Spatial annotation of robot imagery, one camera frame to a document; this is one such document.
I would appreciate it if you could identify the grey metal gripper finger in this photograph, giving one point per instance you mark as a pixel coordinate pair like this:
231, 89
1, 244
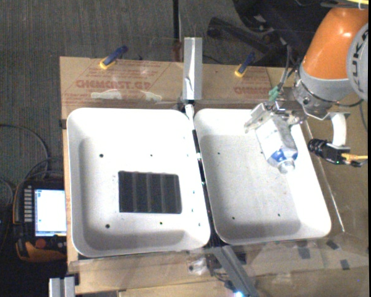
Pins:
259, 116
286, 135

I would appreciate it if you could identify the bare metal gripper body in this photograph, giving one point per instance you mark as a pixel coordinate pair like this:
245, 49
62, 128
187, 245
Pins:
309, 105

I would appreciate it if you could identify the clear plastic bottle blue label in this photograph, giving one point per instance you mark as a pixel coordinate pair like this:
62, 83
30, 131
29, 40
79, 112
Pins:
275, 144

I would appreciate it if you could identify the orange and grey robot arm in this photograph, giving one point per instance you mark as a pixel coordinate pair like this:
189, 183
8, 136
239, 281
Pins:
326, 48

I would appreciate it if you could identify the white plastic tray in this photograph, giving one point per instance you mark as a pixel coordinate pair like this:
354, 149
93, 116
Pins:
111, 135
250, 196

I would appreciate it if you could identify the black ribbed rectangular block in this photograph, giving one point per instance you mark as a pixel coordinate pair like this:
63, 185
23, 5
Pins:
150, 192

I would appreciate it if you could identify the brown cardboard board red print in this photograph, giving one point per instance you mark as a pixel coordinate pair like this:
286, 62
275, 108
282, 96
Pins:
126, 82

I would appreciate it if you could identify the black cylinder on white bracket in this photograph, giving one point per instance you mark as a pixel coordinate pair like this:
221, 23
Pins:
327, 148

